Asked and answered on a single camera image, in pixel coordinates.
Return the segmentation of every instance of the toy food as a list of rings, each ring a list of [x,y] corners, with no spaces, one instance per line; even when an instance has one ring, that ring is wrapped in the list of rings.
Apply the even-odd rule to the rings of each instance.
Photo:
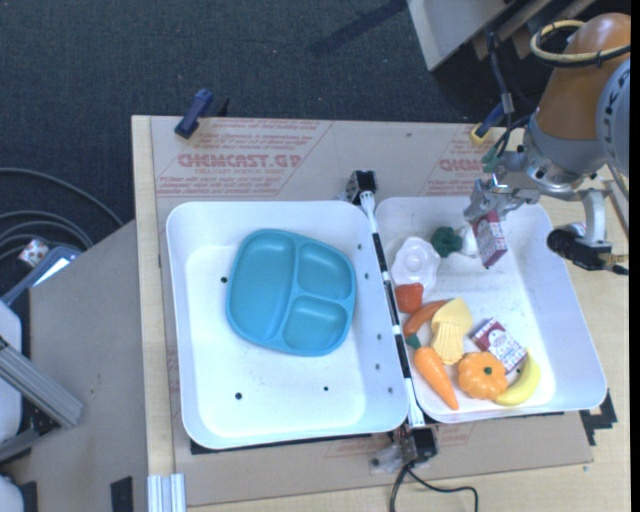
[[[464,224],[456,229],[456,235],[462,239],[462,247],[460,254],[476,258],[478,256],[478,244],[476,236],[473,234],[473,228],[470,224]]]
[[[507,242],[502,232],[500,218],[495,210],[490,210],[477,219],[472,226],[482,264],[489,268],[507,252]]]
[[[443,258],[447,258],[452,252],[462,249],[462,238],[459,237],[453,228],[441,227],[431,237],[431,245]]]
[[[504,365],[491,352],[469,352],[458,363],[458,385],[471,398],[495,400],[507,389]]]
[[[481,350],[488,350],[504,364],[507,375],[527,357],[527,349],[520,345],[495,318],[491,318],[478,332],[473,341]]]
[[[420,347],[413,355],[413,362],[433,390],[454,411],[459,408],[453,384],[442,364],[440,356],[431,347]]]
[[[431,322],[434,333],[431,347],[444,364],[454,364],[462,359],[463,338],[472,325],[471,312],[461,298],[453,299],[435,313]]]
[[[522,372],[507,390],[498,395],[496,403],[504,406],[518,405],[531,398],[540,382],[540,366],[527,350],[527,358],[522,365]]]
[[[396,304],[403,313],[413,313],[422,305],[424,286],[420,283],[401,284],[396,286]]]
[[[436,284],[440,255],[433,246],[417,236],[408,237],[396,252],[391,265],[391,278],[396,285],[420,283],[424,293]]]
[[[434,300],[431,302],[427,302],[423,306],[420,306],[416,311],[414,311],[402,326],[402,334],[404,335],[404,339],[407,340],[415,333],[417,333],[422,324],[431,320],[436,311],[438,311],[438,309],[444,306],[447,302],[447,300]]]

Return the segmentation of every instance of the black connector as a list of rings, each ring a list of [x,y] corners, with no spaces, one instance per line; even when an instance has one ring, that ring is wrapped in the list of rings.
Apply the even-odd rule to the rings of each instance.
[[[411,431],[416,445],[417,457],[414,462],[426,462],[438,454],[438,444],[432,428],[414,429]]]
[[[622,265],[614,265],[613,267],[611,267],[611,272],[619,276],[629,275],[629,269],[626,267],[623,267]]]
[[[547,237],[547,247],[585,270],[605,270],[601,254],[611,252],[610,245],[589,247],[580,237],[565,229],[554,229]]]
[[[347,183],[347,200],[356,206],[360,205],[360,194],[369,191],[373,194],[378,190],[376,175],[373,171],[353,171]]]

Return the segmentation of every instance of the white tray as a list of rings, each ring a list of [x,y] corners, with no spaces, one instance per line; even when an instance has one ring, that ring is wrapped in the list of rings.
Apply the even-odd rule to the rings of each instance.
[[[343,344],[322,357],[276,352],[239,338],[225,316],[242,240],[263,228],[342,251],[357,296]],[[393,430],[408,411],[391,317],[369,224],[342,201],[191,202],[167,219],[182,418],[211,449]]]
[[[376,210],[380,237],[389,267],[409,236],[430,240],[437,228],[465,226],[468,198],[390,198]],[[469,398],[456,384],[454,367],[447,367],[460,408],[453,411],[415,370],[413,349],[407,348],[416,398],[433,419],[458,423],[487,418],[545,414],[597,407],[607,386],[582,310],[564,260],[547,249],[553,226],[538,205],[511,212],[502,223],[508,252],[490,269],[479,258],[452,253],[442,258],[436,286],[427,300],[462,297],[472,314],[472,334],[495,317],[518,342],[531,349],[542,378],[535,394],[521,406],[502,407]],[[431,339],[430,326],[418,331],[422,344]],[[478,350],[465,338],[468,351]]]

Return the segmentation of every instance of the blue clamp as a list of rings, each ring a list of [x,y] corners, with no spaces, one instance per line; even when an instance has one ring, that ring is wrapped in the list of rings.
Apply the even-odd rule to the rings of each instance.
[[[482,123],[478,123],[471,129],[469,138],[474,144],[479,146],[485,141],[491,128],[498,126],[503,119],[504,107],[502,103],[498,103]]]
[[[175,132],[188,139],[193,135],[200,124],[198,123],[198,117],[202,117],[207,111],[213,100],[213,94],[207,89],[200,89],[193,97],[193,102],[189,107],[189,110],[180,121],[180,124],[176,126]]]

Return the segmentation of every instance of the toy pumpkin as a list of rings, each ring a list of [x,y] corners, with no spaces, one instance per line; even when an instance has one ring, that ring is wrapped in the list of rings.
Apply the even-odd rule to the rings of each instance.
[[[471,398],[495,400],[508,386],[504,364],[491,352],[469,352],[458,363],[458,385]]]

